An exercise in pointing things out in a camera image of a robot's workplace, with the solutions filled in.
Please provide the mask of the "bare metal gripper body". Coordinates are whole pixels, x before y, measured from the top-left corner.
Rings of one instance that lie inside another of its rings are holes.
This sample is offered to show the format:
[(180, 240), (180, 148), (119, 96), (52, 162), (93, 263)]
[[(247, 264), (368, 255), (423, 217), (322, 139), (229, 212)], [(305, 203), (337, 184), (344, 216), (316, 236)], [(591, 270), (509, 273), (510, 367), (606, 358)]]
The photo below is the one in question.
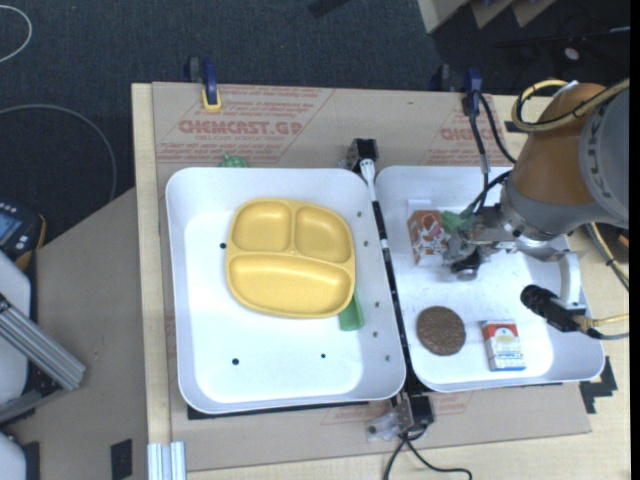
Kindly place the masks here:
[(468, 243), (468, 257), (482, 263), (498, 252), (521, 252), (537, 260), (559, 255), (559, 238), (575, 228), (575, 215), (558, 205), (499, 202), (471, 214), (452, 231)]

